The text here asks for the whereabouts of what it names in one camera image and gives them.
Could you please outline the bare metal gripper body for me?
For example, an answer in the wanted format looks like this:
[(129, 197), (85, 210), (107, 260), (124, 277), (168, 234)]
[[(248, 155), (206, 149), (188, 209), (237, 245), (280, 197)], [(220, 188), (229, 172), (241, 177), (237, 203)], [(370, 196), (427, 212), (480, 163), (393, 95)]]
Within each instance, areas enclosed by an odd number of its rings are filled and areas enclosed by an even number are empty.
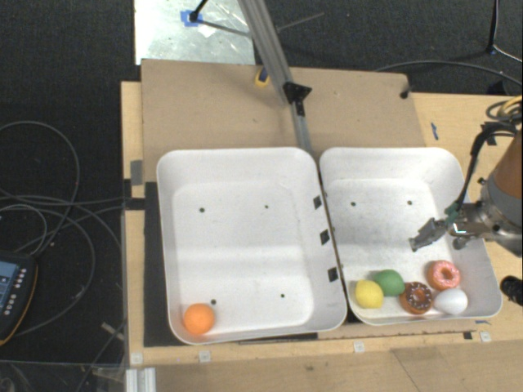
[(521, 202), (500, 209), (492, 203), (465, 203), (449, 227), (449, 234), (477, 235), (522, 256), (522, 206)]

